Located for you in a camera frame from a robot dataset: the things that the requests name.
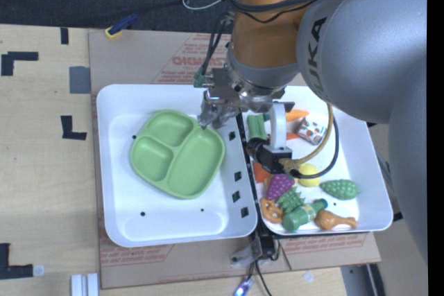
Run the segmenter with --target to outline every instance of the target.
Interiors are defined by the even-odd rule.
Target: cardboard sheet
[[[101,287],[117,288],[178,281],[240,276],[247,268],[231,266],[230,253],[243,249],[249,238],[124,248],[107,236],[103,223],[96,95],[111,84],[193,83],[207,53],[209,34],[124,31],[109,40],[102,30],[89,30],[94,160],[99,213]],[[225,61],[229,36],[221,38],[209,65]],[[304,85],[300,76],[290,85]],[[262,272],[306,270],[380,261],[373,234],[348,234],[282,239],[277,261],[262,263]]]

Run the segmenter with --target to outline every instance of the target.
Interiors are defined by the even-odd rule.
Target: floor
[[[370,128],[375,148],[387,159],[386,125]],[[396,198],[387,187],[394,213],[399,212]],[[382,261],[373,265],[370,278],[373,290],[368,290],[368,282],[358,278],[363,270],[343,270],[344,282],[349,296],[424,296],[429,294],[428,266],[422,259],[403,219],[396,220],[385,231],[375,232],[376,242]]]

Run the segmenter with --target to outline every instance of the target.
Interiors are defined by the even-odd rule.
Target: blue clamp
[[[120,36],[122,30],[129,28],[137,21],[137,15],[132,14],[124,17],[122,20],[118,21],[114,26],[111,26],[105,30],[105,35],[110,40]]]

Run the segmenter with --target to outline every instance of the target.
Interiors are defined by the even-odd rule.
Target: metal bracket
[[[231,266],[248,266],[262,255],[261,241],[257,237],[244,249],[230,253]]]

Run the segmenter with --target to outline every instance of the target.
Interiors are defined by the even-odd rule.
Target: white tray
[[[327,105],[308,87],[287,87],[286,94],[280,101],[295,102],[294,109],[307,110],[308,119],[316,119],[320,125],[327,127]],[[295,232],[286,231],[281,224],[270,223],[264,219],[266,226],[276,234],[294,236],[303,234],[331,234],[349,232],[369,232],[383,230],[390,226],[393,211],[377,163],[375,150],[365,122],[352,118],[340,110],[333,109],[339,127],[339,156],[333,169],[322,176],[321,182],[327,180],[349,179],[354,181],[361,191],[355,199],[338,200],[322,191],[320,187],[296,185],[305,202],[324,198],[328,202],[327,210],[343,217],[355,217],[358,227],[351,229],[347,225],[338,225],[331,230],[321,230],[314,222],[302,225]],[[246,135],[249,138],[246,117],[244,114]],[[295,121],[287,123],[288,131],[294,129]],[[270,133],[269,121],[266,121],[266,132]],[[293,158],[303,158],[316,146],[302,138],[292,139],[287,146],[293,150]],[[308,163],[314,164],[320,171],[328,166],[334,154],[334,133],[330,136],[324,149]],[[266,194],[263,183],[256,183],[257,197],[260,200]]]
[[[105,228],[117,245],[140,247],[249,235],[257,212],[235,119],[218,130],[225,158],[208,189],[175,198],[140,178],[130,148],[150,115],[200,114],[203,90],[191,85],[110,85],[97,96]]]

